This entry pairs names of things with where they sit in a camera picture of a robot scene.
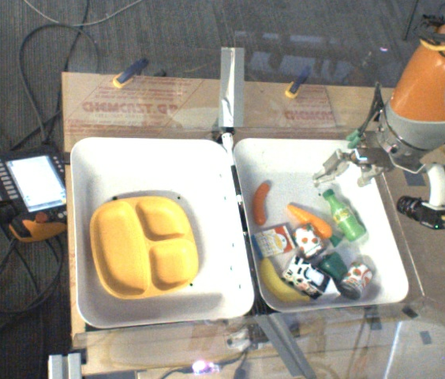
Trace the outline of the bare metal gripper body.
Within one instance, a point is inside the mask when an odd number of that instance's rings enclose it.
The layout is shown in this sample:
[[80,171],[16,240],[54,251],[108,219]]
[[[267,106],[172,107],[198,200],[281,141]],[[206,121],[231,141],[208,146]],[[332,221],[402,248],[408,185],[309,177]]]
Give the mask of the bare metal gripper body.
[[385,171],[401,168],[413,174],[421,173],[425,165],[421,158],[427,153],[397,136],[391,129],[361,132],[354,130],[347,136],[351,159],[358,165],[379,167]]

